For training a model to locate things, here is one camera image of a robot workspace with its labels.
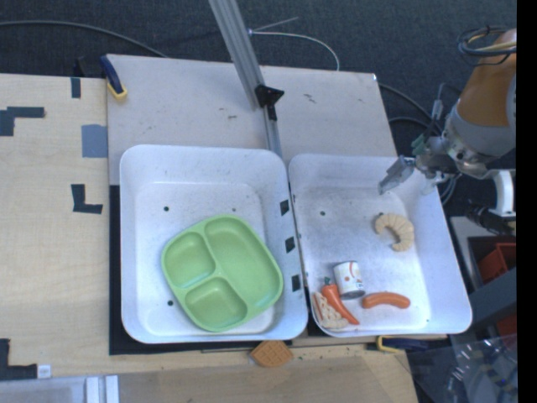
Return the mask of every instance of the white can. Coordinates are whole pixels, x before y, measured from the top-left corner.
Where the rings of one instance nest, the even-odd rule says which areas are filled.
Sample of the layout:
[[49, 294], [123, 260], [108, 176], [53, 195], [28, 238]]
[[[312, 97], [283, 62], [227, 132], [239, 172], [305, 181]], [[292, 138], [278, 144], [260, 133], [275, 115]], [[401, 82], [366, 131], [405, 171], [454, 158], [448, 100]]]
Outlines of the white can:
[[337, 289], [342, 299], [352, 299], [363, 296], [364, 290], [362, 273], [356, 261], [347, 261], [334, 267]]

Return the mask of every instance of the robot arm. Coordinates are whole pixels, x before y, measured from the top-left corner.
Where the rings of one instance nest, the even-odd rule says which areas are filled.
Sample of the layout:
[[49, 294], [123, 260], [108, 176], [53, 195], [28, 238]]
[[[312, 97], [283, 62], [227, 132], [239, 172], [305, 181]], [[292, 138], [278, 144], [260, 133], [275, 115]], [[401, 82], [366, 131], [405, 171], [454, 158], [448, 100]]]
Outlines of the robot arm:
[[[478, 50], [469, 44], [489, 34], [500, 34], [493, 45]], [[467, 216], [493, 233], [513, 234], [511, 170], [489, 170], [487, 164], [516, 146], [516, 29], [479, 29], [461, 36], [459, 50], [481, 56], [459, 100], [446, 118], [440, 136], [427, 130], [413, 143], [415, 158], [399, 157], [378, 184], [380, 194], [404, 182], [418, 169], [428, 181], [422, 194], [450, 178], [469, 175], [493, 179], [497, 188], [495, 208], [474, 205]], [[441, 102], [433, 108], [432, 122], [440, 116]]]

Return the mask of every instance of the orange sausage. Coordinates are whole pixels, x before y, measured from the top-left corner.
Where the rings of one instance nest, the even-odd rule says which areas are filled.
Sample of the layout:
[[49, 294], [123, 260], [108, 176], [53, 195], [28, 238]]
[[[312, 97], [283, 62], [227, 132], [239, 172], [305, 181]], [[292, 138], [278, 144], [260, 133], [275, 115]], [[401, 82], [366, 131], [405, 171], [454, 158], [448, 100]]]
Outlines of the orange sausage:
[[395, 292], [376, 292], [362, 298], [362, 307], [370, 309], [378, 305], [391, 305], [400, 309], [410, 306], [410, 299]]

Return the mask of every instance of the dark background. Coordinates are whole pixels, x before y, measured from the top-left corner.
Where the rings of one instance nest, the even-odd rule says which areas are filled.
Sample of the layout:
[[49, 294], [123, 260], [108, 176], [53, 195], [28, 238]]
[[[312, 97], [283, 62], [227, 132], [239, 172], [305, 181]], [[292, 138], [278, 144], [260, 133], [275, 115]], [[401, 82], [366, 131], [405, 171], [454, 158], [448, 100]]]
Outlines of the dark background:
[[[341, 70], [372, 72], [381, 85], [395, 88], [430, 112], [440, 84], [446, 109], [472, 73], [456, 49], [463, 31], [487, 25], [517, 25], [517, 0], [237, 0], [247, 27], [255, 29], [288, 18], [275, 30], [304, 34], [327, 43]], [[50, 25], [6, 25], [21, 20], [88, 24], [136, 39], [180, 59], [229, 61], [207, 0], [0, 0], [0, 72], [71, 76], [83, 57], [87, 76], [100, 76], [97, 59], [106, 53], [150, 52], [88, 29]], [[309, 40], [253, 36], [262, 65], [335, 69], [335, 60]], [[381, 89], [390, 118], [425, 116], [388, 89]], [[423, 128], [392, 124], [400, 154]], [[514, 167], [515, 152], [495, 163]], [[495, 203], [492, 182], [461, 178], [446, 214], [463, 215], [468, 199]]]

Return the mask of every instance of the wooden table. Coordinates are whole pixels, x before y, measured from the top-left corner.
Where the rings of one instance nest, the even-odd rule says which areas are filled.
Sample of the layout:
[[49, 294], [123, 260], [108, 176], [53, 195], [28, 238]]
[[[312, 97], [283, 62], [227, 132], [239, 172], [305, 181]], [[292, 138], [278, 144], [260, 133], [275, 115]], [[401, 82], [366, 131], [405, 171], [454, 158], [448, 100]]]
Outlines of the wooden table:
[[[83, 78], [77, 97], [77, 82], [0, 75], [0, 110], [45, 111], [15, 118], [13, 136], [0, 136], [0, 338], [11, 339], [10, 365], [49, 364], [55, 377], [120, 374], [125, 390], [153, 401], [177, 401], [178, 377], [185, 393], [206, 401], [250, 401], [252, 393], [416, 401], [404, 355], [368, 351], [361, 343], [371, 339], [304, 333], [280, 369], [252, 365], [248, 349], [110, 356], [108, 159], [83, 157], [81, 141], [82, 126], [107, 126], [107, 89]], [[102, 212], [73, 212], [73, 184]]]

